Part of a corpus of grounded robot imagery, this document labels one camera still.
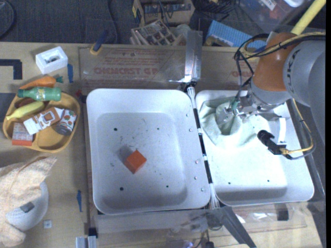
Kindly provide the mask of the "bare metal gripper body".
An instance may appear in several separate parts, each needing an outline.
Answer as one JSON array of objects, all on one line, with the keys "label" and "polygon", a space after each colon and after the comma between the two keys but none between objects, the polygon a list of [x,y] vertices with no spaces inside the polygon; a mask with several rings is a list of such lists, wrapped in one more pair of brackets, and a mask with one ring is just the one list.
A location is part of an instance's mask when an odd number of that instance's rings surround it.
[{"label": "bare metal gripper body", "polygon": [[256,103],[254,96],[245,95],[240,96],[231,105],[232,114],[234,116],[247,117],[252,114],[257,114],[262,107]]}]

